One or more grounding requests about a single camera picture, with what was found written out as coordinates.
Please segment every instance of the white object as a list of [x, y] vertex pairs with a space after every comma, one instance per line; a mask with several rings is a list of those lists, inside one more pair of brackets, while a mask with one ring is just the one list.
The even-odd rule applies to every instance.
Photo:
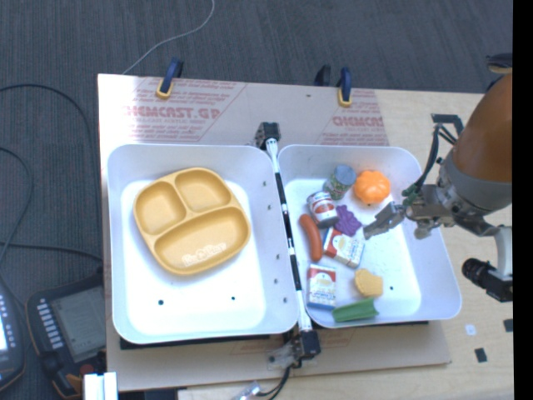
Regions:
[[[401, 191], [421, 175], [417, 160], [398, 147], [290, 145], [280, 151], [279, 164], [301, 280], [306, 279], [310, 251], [298, 218], [306, 212], [306, 197], [321, 189], [336, 165], [346, 164], [356, 173], [378, 170], [391, 181], [391, 194], [380, 204], [364, 205], [353, 191], [336, 202], [346, 204], [363, 225], [373, 222], [374, 216], [391, 200], [400, 203]], [[331, 312], [308, 307], [311, 319], [325, 328], [345, 328], [453, 318], [461, 310], [461, 293], [441, 232], [433, 230], [431, 236], [418, 240], [413, 235], [415, 226], [405, 220], [367, 241], [362, 228], [356, 232], [356, 238], [365, 242], [358, 268], [383, 277], [383, 294], [375, 300], [379, 315], [337, 323]], [[323, 257], [318, 264], [336, 269], [338, 307], [363, 299], [353, 282], [353, 268], [329, 257]]]
[[[279, 167], [291, 218], [300, 279], [311, 263], [306, 234], [297, 219], [306, 198], [319, 191], [338, 164], [357, 173], [380, 170], [391, 180], [391, 196], [366, 206], [351, 192], [346, 204], [363, 223], [373, 221], [387, 201], [401, 201], [401, 190], [421, 174], [417, 160], [396, 147], [291, 145], [279, 152]], [[137, 229], [132, 204], [149, 182], [189, 167], [218, 173], [232, 189], [252, 225], [249, 243], [235, 257], [208, 272], [178, 277], [151, 255]], [[271, 159], [250, 146], [131, 144], [107, 161], [112, 255], [112, 317], [119, 335], [139, 344], [283, 333], [299, 318], [280, 198]], [[410, 323], [453, 318], [461, 295], [439, 230], [414, 238], [405, 220], [365, 243], [359, 268], [383, 277], [384, 293], [375, 300], [378, 316], [336, 323], [331, 312], [308, 308], [326, 328]], [[356, 234], [362, 237], [362, 229]], [[354, 269], [322, 258], [337, 271], [337, 305], [362, 299]]]
[[[107, 165], [112, 317], [132, 343], [283, 333], [297, 320], [276, 179], [269, 157], [250, 146], [144, 145], [117, 148]], [[211, 169], [233, 191], [252, 234], [234, 257], [177, 276], [161, 267], [133, 218], [137, 192], [177, 170]]]
[[466, 324], [465, 330], [468, 336], [473, 337], [477, 334], [476, 326], [474, 326], [473, 324]]
[[88, 373], [83, 376], [83, 400], [118, 400], [117, 374]]

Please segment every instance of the red sausage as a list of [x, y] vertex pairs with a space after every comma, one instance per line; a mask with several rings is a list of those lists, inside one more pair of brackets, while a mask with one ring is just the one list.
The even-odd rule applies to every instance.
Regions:
[[314, 262], [320, 261], [320, 258], [322, 258], [322, 241], [315, 221], [307, 213], [303, 213], [298, 222], [307, 234], [309, 246], [311, 247], [311, 259]]

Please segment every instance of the toy food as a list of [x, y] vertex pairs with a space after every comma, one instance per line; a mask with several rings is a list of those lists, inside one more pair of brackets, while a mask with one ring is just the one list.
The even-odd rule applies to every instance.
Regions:
[[337, 323], [349, 322], [358, 318], [370, 318], [379, 314], [374, 308], [373, 297], [367, 297], [361, 301], [337, 307], [331, 313]]
[[326, 191], [314, 192], [307, 198], [307, 206], [311, 212], [311, 217], [319, 228], [331, 227], [339, 220], [335, 203], [333, 203], [330, 193]]
[[339, 164], [331, 176], [324, 182], [323, 189], [330, 193], [333, 200], [341, 200], [346, 191], [356, 181], [356, 173], [350, 166]]
[[307, 306], [335, 308], [335, 268], [311, 264], [307, 270]]
[[353, 212], [348, 210], [346, 204], [341, 204], [336, 207], [336, 213], [339, 216], [339, 221], [335, 224], [335, 229], [347, 236], [353, 237], [356, 231], [362, 226]]
[[365, 298], [379, 297], [383, 294], [383, 278], [365, 268], [356, 271], [354, 282]]
[[339, 263], [357, 268], [364, 248], [363, 242], [337, 231], [334, 227], [327, 230], [324, 239], [324, 254]]
[[391, 182], [377, 170], [366, 170], [357, 177], [353, 192], [365, 204], [381, 203], [391, 192]]
[[322, 258], [322, 241], [315, 221], [307, 213], [303, 213], [298, 219], [298, 222], [306, 232], [307, 239], [309, 240], [311, 259], [314, 262], [320, 261], [320, 258]]

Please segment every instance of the small jar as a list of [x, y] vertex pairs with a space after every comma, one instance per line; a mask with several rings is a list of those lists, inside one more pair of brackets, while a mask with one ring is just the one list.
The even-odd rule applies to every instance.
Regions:
[[328, 192], [314, 192], [307, 198], [307, 206], [317, 227], [328, 228], [339, 222], [335, 203]]
[[356, 173], [354, 170], [346, 164], [339, 164], [324, 182], [323, 189], [330, 193], [333, 200], [341, 200], [355, 181]]

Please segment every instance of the screen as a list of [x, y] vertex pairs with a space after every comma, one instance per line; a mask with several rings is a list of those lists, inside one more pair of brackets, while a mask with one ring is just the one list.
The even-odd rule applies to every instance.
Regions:
[[103, 287], [51, 302], [74, 362], [94, 356], [106, 344]]
[[6, 333], [3, 330], [2, 316], [0, 316], [0, 353], [7, 351]]

